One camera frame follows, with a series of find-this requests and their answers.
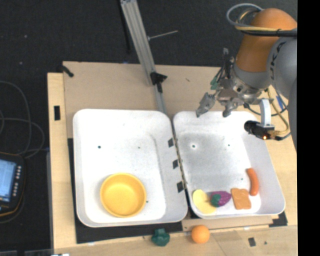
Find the orange ball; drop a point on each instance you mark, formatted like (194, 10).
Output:
(200, 234)

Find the white plastic tray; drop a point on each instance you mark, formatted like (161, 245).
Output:
(120, 150)
(220, 160)

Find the green broccoli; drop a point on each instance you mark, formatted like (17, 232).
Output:
(160, 238)

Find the black cylinder on white bracket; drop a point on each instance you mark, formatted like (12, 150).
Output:
(262, 125)

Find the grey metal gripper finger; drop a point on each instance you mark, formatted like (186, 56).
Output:
(205, 105)
(228, 110)

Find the yellow round slice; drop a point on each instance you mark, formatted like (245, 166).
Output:
(201, 202)

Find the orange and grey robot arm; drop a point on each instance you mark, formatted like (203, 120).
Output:
(260, 50)

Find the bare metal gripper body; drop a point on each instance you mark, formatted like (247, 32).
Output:
(236, 92)

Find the orange sausage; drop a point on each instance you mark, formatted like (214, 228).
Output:
(253, 181)

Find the orange bread slice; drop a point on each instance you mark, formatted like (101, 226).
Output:
(241, 199)

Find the purple grapes with green leaf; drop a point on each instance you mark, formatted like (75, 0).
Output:
(222, 198)

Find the brown cardboard board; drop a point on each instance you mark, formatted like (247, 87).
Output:
(112, 87)

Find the yellow bowl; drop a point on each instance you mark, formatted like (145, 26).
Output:
(123, 195)

